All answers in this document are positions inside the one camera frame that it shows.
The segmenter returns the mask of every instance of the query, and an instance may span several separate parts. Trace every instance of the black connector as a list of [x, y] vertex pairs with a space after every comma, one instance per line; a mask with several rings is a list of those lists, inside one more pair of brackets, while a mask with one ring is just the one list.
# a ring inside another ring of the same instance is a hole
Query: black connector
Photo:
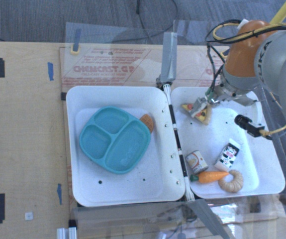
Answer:
[[261, 136], [260, 130], [263, 130], [265, 127], [262, 125], [256, 125], [252, 122], [252, 120], [248, 117], [243, 115], [237, 115], [234, 119], [234, 122], [241, 127], [242, 129], [246, 130], [249, 135], [253, 137]]

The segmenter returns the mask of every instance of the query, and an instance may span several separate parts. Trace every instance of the beige donut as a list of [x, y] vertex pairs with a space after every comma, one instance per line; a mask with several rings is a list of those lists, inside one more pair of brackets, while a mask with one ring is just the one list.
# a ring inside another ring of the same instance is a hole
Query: beige donut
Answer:
[[233, 176], [233, 180], [226, 182], [225, 178], [222, 178], [218, 184], [223, 190], [236, 193], [243, 187], [243, 176], [238, 170], [230, 170], [229, 173]]

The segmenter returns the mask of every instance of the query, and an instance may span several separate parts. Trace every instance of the table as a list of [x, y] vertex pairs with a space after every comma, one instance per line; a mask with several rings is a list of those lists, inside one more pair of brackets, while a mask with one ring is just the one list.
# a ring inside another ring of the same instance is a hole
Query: table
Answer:
[[[77, 206], [69, 190], [71, 175], [62, 101], [62, 87], [69, 88], [61, 86], [66, 46], [69, 48], [64, 43], [0, 42], [0, 58], [5, 65], [5, 75], [0, 77], [0, 238], [53, 238], [57, 228], [68, 227], [70, 210]], [[149, 63], [156, 70], [119, 79], [125, 80], [123, 85], [154, 86], [161, 63], [153, 56], [161, 54], [162, 49], [154, 47], [156, 52], [151, 54]], [[193, 49], [179, 47], [178, 54], [205, 54], [205, 47]], [[202, 86], [210, 81], [209, 62], [203, 57], [183, 62], [185, 70], [177, 74], [173, 87]], [[199, 79], [186, 78], [195, 63], [207, 74], [202, 72]], [[286, 219], [281, 222], [286, 233]]]

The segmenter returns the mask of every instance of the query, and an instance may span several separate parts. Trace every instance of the toy carrot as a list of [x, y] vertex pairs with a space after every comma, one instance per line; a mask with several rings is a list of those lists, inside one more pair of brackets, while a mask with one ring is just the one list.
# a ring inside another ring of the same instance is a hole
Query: toy carrot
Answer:
[[200, 183], [209, 183], [218, 181], [229, 173], [225, 171], [203, 171], [197, 175], [191, 175], [191, 181], [199, 181]]

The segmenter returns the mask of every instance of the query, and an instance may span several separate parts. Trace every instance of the white tray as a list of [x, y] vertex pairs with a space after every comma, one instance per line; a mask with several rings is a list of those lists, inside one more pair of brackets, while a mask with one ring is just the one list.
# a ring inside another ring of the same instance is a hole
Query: white tray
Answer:
[[[243, 174], [244, 186], [238, 193], [222, 190], [217, 182], [200, 184], [191, 182], [192, 191], [201, 198], [227, 198], [250, 195], [276, 194], [285, 187], [285, 178], [274, 149], [273, 143], [262, 137], [254, 138], [237, 126], [234, 118], [238, 114], [249, 117], [255, 123], [266, 125], [262, 107], [256, 102], [244, 107], [236, 102], [223, 102], [212, 109], [209, 125], [192, 119], [181, 107], [182, 104], [194, 103], [203, 97], [208, 88], [179, 87], [172, 91], [172, 103], [176, 117], [182, 151], [186, 157], [194, 150], [199, 150], [209, 165], [208, 171], [217, 170], [213, 167], [229, 138], [241, 145], [241, 150], [232, 166]], [[248, 95], [257, 100], [253, 92]]]
[[[173, 125], [165, 94], [155, 87], [77, 86], [67, 93], [73, 195], [86, 207], [175, 201], [185, 193]], [[137, 118], [154, 121], [151, 141], [136, 167], [111, 173], [92, 162], [79, 146], [79, 135], [91, 116], [116, 106]]]

